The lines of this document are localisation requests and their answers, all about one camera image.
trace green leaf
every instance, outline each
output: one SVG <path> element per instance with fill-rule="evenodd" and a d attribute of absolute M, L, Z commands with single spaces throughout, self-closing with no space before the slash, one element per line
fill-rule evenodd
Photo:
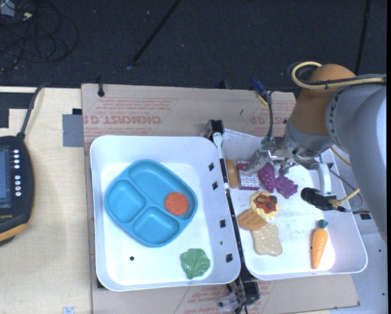
<path fill-rule="evenodd" d="M 181 254 L 181 264 L 188 279 L 203 275 L 210 268 L 210 259 L 202 249 L 189 249 Z"/>

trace black surface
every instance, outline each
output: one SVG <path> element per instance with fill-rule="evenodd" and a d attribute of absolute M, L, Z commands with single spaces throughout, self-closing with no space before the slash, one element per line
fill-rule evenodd
<path fill-rule="evenodd" d="M 269 88 L 292 87 L 286 71 L 298 61 L 338 63 L 353 71 L 367 2 L 182 0 L 137 66 L 127 71 L 130 60 L 175 0 L 42 0 L 52 7 L 37 9 L 28 0 L 11 1 L 19 10 L 14 18 L 0 16 L 1 23 L 22 20 L 28 10 L 33 16 L 23 23 L 30 31 L 36 24 L 39 30 L 51 28 L 56 17 L 61 22 L 39 44 L 37 37 L 30 38 L 32 32 L 28 39 L 18 39 L 16 46 L 0 42 L 0 47 L 10 52 L 1 55 L 0 48 L 0 86 L 49 82 L 77 87 L 101 76 L 105 84 L 196 88 L 214 88 L 226 80 L 238 89 L 249 88 L 253 77 Z M 366 15 L 358 72 L 386 73 L 387 0 L 371 0 Z M 0 25 L 0 40 L 9 41 L 6 36 L 13 35 L 11 29 Z M 51 51 L 50 40 L 66 43 L 67 51 L 74 49 L 64 56 L 63 44 L 59 43 L 59 52 Z M 51 62 L 30 54 L 7 68 L 17 60 L 20 48 L 32 52 L 37 45 L 41 49 L 37 55 L 46 52 Z"/>

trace black device with orange trim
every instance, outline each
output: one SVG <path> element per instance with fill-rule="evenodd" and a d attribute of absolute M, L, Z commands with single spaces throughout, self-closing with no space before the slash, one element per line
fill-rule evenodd
<path fill-rule="evenodd" d="M 28 227 L 34 206 L 35 179 L 24 140 L 0 137 L 0 246 Z"/>

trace orange carrot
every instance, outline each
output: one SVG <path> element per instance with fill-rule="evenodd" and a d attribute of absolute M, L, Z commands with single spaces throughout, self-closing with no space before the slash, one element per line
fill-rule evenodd
<path fill-rule="evenodd" d="M 312 236 L 312 267 L 317 269 L 320 263 L 320 259 L 324 253 L 324 249 L 327 243 L 329 234 L 325 227 L 328 223 L 325 220 L 319 220 L 319 228 L 313 232 Z"/>

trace cardboard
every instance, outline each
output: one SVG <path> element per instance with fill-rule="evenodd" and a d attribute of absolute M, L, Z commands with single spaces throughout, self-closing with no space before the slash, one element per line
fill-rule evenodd
<path fill-rule="evenodd" d="M 200 135 L 209 120 L 222 120 L 225 129 L 265 136 L 269 110 L 255 92 L 166 88 L 158 86 L 82 85 L 84 154 L 90 241 L 90 272 L 94 313 L 222 313 L 217 301 L 226 285 L 156 288 L 112 292 L 98 288 L 94 259 L 94 223 L 89 148 L 102 135 Z M 292 94 L 272 95 L 273 136 L 283 136 L 295 100 Z M 298 313 L 357 306 L 358 296 L 349 274 L 258 281 L 261 298 L 248 306 L 252 313 Z"/>

